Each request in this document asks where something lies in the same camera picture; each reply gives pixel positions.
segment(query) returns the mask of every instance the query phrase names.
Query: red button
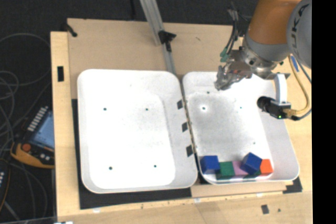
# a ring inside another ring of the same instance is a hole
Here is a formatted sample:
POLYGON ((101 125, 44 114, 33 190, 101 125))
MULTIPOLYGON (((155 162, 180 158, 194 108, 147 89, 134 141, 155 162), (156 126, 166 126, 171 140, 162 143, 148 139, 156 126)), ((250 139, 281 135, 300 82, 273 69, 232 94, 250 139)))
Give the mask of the red button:
POLYGON ((22 150, 25 152, 29 152, 31 150, 31 145, 30 144, 23 144, 22 145, 22 150))

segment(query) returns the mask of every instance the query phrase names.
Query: orange and black device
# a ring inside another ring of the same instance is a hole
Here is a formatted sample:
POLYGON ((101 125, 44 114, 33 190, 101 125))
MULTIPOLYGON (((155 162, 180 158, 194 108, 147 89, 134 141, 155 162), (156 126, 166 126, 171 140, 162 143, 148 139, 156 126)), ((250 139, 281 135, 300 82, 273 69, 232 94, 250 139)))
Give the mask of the orange and black device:
POLYGON ((11 156, 24 164, 55 168, 54 120, 48 106, 42 106, 28 121, 22 138, 10 150, 11 156))

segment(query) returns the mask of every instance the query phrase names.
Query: black mat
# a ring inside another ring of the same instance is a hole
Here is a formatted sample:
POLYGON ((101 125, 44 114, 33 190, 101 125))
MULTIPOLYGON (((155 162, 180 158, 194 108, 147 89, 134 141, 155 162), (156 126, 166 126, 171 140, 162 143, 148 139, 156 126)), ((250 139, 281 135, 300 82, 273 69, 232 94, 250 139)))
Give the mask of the black mat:
POLYGON ((78 103, 77 99, 72 99, 73 114, 73 130, 75 133, 76 159, 78 170, 78 190, 80 208, 96 208, 102 206, 130 204, 134 202, 148 202, 160 200, 172 200, 179 198, 190 198, 190 188, 172 189, 172 190, 156 190, 156 191, 137 191, 131 193, 115 193, 115 194, 96 194, 89 191, 81 181, 80 171, 80 155, 79 155, 79 132, 78 132, 78 103))

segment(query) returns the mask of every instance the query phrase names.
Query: orange block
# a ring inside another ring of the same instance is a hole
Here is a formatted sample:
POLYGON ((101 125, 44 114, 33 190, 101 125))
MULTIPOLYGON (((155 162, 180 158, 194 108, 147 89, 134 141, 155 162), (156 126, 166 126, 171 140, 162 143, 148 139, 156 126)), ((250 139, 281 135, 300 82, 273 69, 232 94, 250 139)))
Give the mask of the orange block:
POLYGON ((269 175, 273 173, 273 167, 271 165, 270 159, 262 159, 260 165, 260 172, 262 175, 269 175))

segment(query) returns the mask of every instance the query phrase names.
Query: wooden table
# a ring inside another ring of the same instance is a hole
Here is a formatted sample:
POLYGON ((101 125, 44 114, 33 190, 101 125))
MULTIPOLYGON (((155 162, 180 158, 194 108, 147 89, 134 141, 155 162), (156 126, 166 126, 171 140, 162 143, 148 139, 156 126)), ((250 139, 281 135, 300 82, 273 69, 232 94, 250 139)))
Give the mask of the wooden table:
MULTIPOLYGON (((89 68, 165 70, 161 46, 155 46, 147 22, 68 19, 78 34, 51 32, 58 221, 75 223, 310 223, 312 222, 311 115, 286 126, 300 165, 302 192, 284 194, 293 182, 201 185, 188 199, 80 209, 71 99, 77 76, 89 68)), ((219 53, 231 26, 164 24, 172 41, 179 78, 191 71, 217 71, 219 53)), ((288 60, 275 71, 291 72, 288 60)), ((311 86, 299 73, 311 96, 311 86)), ((294 76, 287 79, 288 101, 302 108, 305 98, 294 76)))

